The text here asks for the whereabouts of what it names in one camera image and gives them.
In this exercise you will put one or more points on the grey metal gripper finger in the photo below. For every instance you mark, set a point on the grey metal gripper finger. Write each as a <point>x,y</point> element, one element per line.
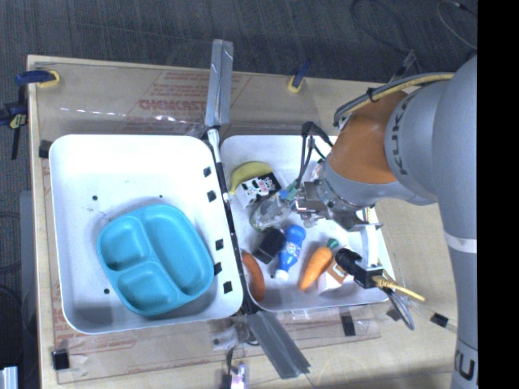
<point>299,205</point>
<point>313,219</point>

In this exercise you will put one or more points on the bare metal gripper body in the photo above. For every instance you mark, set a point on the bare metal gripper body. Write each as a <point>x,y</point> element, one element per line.
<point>324,201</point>

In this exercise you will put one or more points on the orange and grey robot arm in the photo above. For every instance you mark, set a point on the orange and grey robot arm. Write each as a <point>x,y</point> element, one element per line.
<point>442,144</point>

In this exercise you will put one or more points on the blue and white bottle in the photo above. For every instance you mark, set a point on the blue and white bottle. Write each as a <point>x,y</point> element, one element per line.
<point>291,249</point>

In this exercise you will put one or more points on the white black cow print carton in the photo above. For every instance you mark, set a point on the white black cow print carton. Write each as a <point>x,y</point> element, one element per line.
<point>257,189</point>

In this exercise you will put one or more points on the orange carrot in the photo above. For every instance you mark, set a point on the orange carrot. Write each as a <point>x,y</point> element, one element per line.
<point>316,266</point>

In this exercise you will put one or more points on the black cube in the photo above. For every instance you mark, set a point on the black cube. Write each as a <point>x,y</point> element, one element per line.
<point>269,244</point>

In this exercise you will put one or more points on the orange and white carton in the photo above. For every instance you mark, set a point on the orange and white carton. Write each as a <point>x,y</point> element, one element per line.
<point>330,280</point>

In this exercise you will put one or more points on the yellow banana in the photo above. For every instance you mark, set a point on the yellow banana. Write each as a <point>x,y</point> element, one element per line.
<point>245,170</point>

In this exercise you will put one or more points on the white plastic tray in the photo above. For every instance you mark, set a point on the white plastic tray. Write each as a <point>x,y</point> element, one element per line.
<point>134,164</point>
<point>284,294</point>

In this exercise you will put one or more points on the brown sausage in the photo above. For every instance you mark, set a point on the brown sausage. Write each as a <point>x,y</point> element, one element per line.
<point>255,278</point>

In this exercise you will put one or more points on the blue divided plate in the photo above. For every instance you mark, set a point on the blue divided plate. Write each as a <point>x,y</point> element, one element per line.
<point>162,253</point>

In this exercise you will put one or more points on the brown cardboard board red print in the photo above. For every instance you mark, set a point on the brown cardboard board red print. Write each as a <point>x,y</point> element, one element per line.
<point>121,95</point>

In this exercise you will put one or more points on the black cylinder on white bracket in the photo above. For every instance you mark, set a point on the black cylinder on white bracket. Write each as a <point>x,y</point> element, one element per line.
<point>357,266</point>

